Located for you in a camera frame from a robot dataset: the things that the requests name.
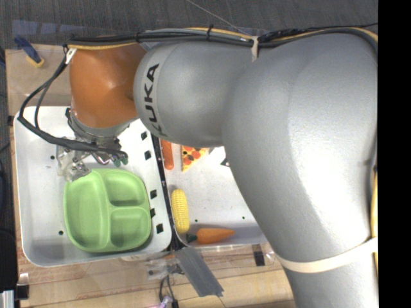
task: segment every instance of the compartment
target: compartment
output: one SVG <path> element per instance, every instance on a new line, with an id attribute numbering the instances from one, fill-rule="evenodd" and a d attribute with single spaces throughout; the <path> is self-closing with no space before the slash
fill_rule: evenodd
<path id="1" fill-rule="evenodd" d="M 109 201 L 117 207 L 142 205 L 147 200 L 144 183 L 132 173 L 107 171 L 103 174 L 103 181 Z"/>
<path id="2" fill-rule="evenodd" d="M 151 218 L 146 210 L 116 209 L 110 217 L 110 239 L 114 246 L 129 250 L 142 245 L 150 236 Z"/>
<path id="3" fill-rule="evenodd" d="M 98 173 L 90 173 L 67 183 L 64 191 L 64 217 L 67 233 L 79 248 L 95 252 L 108 241 L 107 194 Z"/>

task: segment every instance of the green divided plate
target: green divided plate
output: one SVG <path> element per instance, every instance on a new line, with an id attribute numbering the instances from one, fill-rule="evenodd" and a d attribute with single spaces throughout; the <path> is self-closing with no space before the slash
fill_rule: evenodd
<path id="1" fill-rule="evenodd" d="M 93 169 L 64 187 L 64 219 L 75 246 L 87 252 L 137 248 L 151 232 L 143 181 L 119 169 Z"/>

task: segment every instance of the metal bracket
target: metal bracket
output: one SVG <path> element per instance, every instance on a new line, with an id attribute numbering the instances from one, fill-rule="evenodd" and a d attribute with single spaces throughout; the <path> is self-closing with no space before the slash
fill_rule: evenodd
<path id="1" fill-rule="evenodd" d="M 89 155 L 90 153 L 84 151 L 73 151 L 62 146 L 57 146 L 57 174 L 59 176 L 64 176 L 68 182 L 72 182 L 82 176 L 88 175 L 91 170 L 85 166 L 82 160 Z"/>
<path id="2" fill-rule="evenodd" d="M 223 287 L 194 248 L 183 248 L 174 252 L 179 266 L 184 271 L 198 296 L 222 296 Z"/>
<path id="3" fill-rule="evenodd" d="M 27 300 L 29 298 L 29 280 L 28 273 L 20 274 L 19 280 L 15 288 L 15 299 L 16 300 Z"/>

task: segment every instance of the pizza slice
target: pizza slice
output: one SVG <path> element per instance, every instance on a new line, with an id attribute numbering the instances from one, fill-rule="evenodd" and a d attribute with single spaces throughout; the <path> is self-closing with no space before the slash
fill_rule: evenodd
<path id="1" fill-rule="evenodd" d="M 198 162 L 207 152 L 209 148 L 194 148 L 189 146 L 181 146 L 181 171 L 185 172 Z"/>

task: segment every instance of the carrot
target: carrot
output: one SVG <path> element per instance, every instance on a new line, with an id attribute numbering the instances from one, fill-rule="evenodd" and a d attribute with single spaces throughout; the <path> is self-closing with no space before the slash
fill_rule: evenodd
<path id="1" fill-rule="evenodd" d="M 173 150 L 171 148 L 171 142 L 161 139 L 162 157 L 164 159 L 164 167 L 167 170 L 174 168 Z"/>
<path id="2" fill-rule="evenodd" d="M 235 233 L 227 228 L 200 228 L 195 235 L 186 236 L 188 242 L 197 240 L 199 244 L 212 244 L 219 242 Z"/>

